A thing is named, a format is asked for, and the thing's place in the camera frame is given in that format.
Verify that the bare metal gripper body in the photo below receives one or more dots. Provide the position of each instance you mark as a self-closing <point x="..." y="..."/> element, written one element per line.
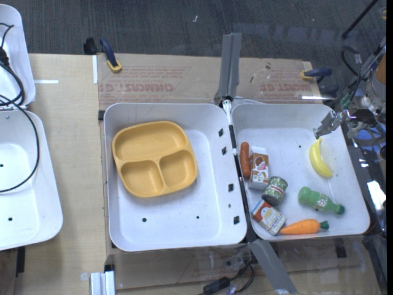
<point x="363" y="115"/>

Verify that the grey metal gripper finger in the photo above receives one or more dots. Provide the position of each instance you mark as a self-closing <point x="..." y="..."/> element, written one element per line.
<point x="326" y="122"/>
<point x="333" y="125"/>

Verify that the yellow banana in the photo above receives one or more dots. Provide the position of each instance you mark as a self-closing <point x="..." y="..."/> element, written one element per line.
<point x="317" y="160"/>

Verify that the green and white can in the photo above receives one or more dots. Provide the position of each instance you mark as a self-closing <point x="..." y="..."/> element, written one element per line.
<point x="274" y="190"/>

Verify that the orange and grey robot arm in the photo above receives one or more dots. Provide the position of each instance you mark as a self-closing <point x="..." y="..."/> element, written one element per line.
<point x="380" y="78"/>

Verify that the green plastic bottle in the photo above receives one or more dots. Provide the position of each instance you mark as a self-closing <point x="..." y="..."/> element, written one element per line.
<point x="316" y="200"/>

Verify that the orange toy sausage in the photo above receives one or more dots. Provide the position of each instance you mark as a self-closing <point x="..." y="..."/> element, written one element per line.
<point x="245" y="160"/>

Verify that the yellow divided plate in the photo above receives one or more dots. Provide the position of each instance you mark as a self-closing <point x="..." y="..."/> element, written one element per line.
<point x="153" y="141"/>

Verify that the orange and white small carton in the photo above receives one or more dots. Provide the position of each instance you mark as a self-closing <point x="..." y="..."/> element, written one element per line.
<point x="268" y="217"/>

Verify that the brown cardboard board red print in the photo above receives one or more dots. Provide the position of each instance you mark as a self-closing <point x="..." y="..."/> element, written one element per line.
<point x="147" y="84"/>

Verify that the orange carrot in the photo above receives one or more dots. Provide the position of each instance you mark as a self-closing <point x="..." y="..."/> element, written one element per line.
<point x="299" y="227"/>

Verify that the white plastic tray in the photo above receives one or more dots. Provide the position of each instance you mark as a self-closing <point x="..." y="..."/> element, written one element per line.
<point x="285" y="140"/>
<point x="27" y="195"/>
<point x="18" y="72"/>
<point x="181" y="220"/>

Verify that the white and brown carton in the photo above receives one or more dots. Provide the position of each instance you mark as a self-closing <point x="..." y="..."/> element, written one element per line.
<point x="258" y="167"/>

